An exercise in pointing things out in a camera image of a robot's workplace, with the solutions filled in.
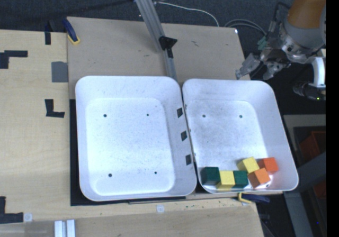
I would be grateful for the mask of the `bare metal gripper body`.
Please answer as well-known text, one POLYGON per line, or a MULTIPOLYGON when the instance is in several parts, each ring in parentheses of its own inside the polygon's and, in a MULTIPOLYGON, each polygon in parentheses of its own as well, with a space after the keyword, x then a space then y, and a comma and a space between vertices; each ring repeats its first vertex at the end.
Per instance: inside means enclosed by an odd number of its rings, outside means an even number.
POLYGON ((260 53, 260 59, 268 69, 283 69, 288 68, 292 63, 307 63, 307 59, 317 51, 318 48, 301 46, 287 35, 269 38, 260 53))

